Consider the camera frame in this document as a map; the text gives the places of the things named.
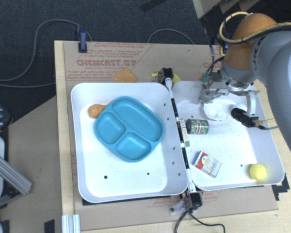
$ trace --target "white tray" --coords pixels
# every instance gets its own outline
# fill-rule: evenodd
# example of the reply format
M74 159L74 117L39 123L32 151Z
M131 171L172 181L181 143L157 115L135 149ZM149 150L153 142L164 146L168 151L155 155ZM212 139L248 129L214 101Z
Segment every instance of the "white tray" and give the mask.
M189 135L191 146L187 148L187 154L193 183L205 191L280 183L284 170L270 130L247 128L230 114L234 106L246 109L246 97L230 93L216 98L214 102L222 105L227 118L224 121L210 120L204 113L203 104L198 102L201 84L200 81L182 81L173 87L179 118L205 119L209 123L207 134ZM261 120L266 119L259 98L256 113ZM222 163L215 178L192 165L199 151ZM250 178L249 168L254 163L265 165L265 179Z
M165 134L145 159L126 162L107 149L94 132L88 108L129 96L143 103L164 123ZM158 83L81 83L71 92L78 184L92 203L182 193L188 185L170 95Z

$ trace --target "can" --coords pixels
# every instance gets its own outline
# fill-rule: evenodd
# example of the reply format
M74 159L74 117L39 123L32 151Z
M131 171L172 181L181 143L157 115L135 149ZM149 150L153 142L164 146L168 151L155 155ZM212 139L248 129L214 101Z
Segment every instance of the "can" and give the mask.
M188 119L185 123L188 134L207 134L209 124L207 120Z

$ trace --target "lemon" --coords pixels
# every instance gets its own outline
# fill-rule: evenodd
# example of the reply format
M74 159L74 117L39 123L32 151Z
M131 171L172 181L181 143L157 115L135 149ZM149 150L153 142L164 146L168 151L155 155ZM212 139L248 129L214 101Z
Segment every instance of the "lemon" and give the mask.
M264 165L256 163L250 167L250 176L252 179L263 180L267 174L267 170Z

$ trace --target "blue plate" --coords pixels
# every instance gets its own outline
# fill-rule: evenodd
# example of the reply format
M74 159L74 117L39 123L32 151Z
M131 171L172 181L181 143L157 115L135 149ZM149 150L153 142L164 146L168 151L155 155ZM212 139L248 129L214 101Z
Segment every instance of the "blue plate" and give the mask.
M113 100L95 121L97 138L128 162L146 158L164 136L163 122L131 97Z

